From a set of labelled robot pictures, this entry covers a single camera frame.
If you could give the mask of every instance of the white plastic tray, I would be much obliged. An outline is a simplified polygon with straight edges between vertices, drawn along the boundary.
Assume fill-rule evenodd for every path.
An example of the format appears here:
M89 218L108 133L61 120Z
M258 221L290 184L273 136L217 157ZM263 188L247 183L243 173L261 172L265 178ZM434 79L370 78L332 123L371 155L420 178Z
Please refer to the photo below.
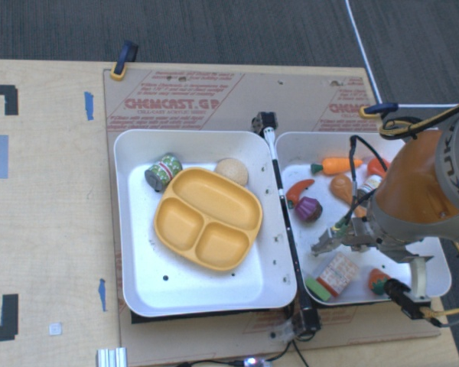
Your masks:
M153 219L162 193L144 172L171 152L184 168L214 170L236 158L249 171L247 188L262 204L262 226L249 254L231 271L191 262L165 247ZM251 132L130 130L114 144L125 302L144 317L283 307L296 280L268 145Z
M367 287L369 272L372 268L382 269L392 278L397 278L408 286L411 285L409 265L397 264L375 248L371 248L368 252L352 252L350 248L341 246L317 257L311 254L311 245L317 243L323 232L339 220L350 207L330 193L328 184L332 177L324 174L312 175L310 166L311 163L319 163L324 158L348 157L350 136L351 134L335 132L287 132L280 135L276 141L284 192L287 192L295 182L308 178L315 179L314 184L303 193L303 196L318 199L323 207L321 217L312 224L303 223L293 209L288 211L303 278L307 276L316 278L337 252L344 253L360 268L360 273L338 297L332 297L326 303L319 300L320 303L331 306L388 300L386 295L375 295ZM403 146L400 140L387 141L380 138L378 134L364 133L360 136L388 161L391 161ZM360 184L366 176L366 163L373 158L373 155L358 142L356 158L366 160L357 169L357 182ZM434 256L427 262L427 294L429 296L445 294L451 287L451 273L439 239L426 238L423 242L408 245L407 249L411 253Z

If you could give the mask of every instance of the purple vegetable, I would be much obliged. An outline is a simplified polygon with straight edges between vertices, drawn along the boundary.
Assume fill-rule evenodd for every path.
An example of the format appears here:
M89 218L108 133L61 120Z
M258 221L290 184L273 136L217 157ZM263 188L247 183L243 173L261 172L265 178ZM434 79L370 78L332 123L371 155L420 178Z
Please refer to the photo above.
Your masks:
M323 212L323 207L316 199L310 197L303 197L299 200L295 211L303 222L315 222Z

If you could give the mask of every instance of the white cable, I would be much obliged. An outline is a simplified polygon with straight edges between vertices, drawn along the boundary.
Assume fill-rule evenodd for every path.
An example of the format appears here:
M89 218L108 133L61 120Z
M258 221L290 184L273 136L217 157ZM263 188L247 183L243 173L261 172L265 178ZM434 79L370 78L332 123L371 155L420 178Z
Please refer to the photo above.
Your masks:
M383 103L383 101L381 100L381 95L379 94L379 90L377 89L376 81L374 80L373 72L370 69L369 60L367 60L366 51L364 50L364 46L362 45L362 40L360 39L360 34L359 34L359 31L357 30L355 19L353 18L352 9L350 8L349 0L345 0L345 5L347 6L350 21L352 22L353 31L355 32L357 42L359 43L360 53L362 53L362 58L364 59L364 63L366 64L367 73L369 74L371 84L373 85L373 91L374 91L374 94L376 95L376 100L378 103Z

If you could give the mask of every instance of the blue clamp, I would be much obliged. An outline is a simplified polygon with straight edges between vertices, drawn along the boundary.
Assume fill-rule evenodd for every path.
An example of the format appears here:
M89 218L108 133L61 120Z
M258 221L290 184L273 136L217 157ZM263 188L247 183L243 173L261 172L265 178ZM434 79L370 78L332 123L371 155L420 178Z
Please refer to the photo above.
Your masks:
M110 77L114 80L124 79L125 63L134 62L136 60L136 54L138 54L138 45L132 43L131 41L124 41L121 53L119 54L119 59L110 70Z
M398 103L378 103L377 105L360 107L359 115L363 119L374 119L376 114L381 114L381 117L384 118L390 112L398 110L398 108Z

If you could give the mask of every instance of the green can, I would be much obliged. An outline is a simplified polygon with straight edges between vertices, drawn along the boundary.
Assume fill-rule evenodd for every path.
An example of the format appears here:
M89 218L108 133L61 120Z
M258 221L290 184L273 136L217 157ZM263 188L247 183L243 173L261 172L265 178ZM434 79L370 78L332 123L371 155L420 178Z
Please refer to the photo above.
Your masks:
M162 191L182 170L182 164L172 154L165 154L145 171L145 179L155 192Z

